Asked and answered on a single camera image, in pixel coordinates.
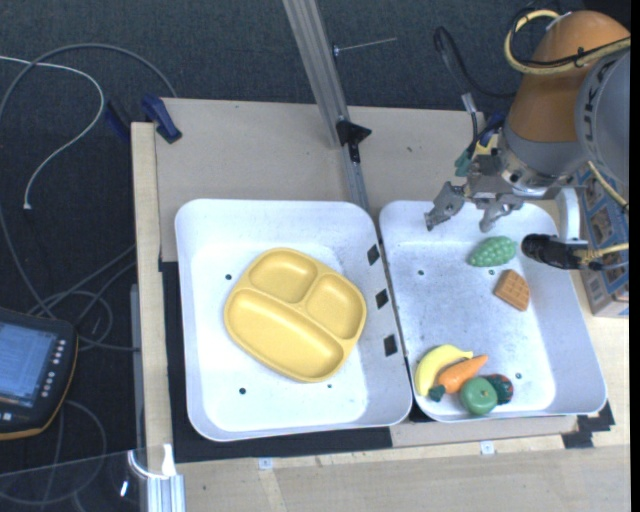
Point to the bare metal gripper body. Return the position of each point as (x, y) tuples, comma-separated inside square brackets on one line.
[(492, 182)]

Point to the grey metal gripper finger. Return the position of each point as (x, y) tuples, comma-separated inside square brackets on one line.
[(495, 215), (447, 202)]

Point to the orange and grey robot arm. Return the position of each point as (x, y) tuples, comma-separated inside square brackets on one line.
[(550, 100)]

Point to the green grapes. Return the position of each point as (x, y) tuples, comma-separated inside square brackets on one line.
[(492, 251)]

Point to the brown waffle biscuit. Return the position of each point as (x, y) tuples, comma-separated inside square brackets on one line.
[(512, 290)]

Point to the white plastic tray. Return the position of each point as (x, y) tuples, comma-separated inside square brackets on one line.
[(450, 310), (280, 415)]

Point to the blue printed carton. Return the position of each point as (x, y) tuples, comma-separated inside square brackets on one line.
[(605, 225)]

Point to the orange carrot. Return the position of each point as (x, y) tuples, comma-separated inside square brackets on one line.
[(462, 375)]

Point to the yellow banana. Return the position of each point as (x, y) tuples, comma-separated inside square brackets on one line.
[(430, 365)]

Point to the green apple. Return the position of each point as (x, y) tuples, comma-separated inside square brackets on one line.
[(478, 396)]

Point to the brown cardboard board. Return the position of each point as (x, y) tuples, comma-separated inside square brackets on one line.
[(260, 150)]

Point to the yellow divided plate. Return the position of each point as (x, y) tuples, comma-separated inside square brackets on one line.
[(290, 320)]

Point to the black cylinder on white bracket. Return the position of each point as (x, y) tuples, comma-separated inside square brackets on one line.
[(547, 250)]

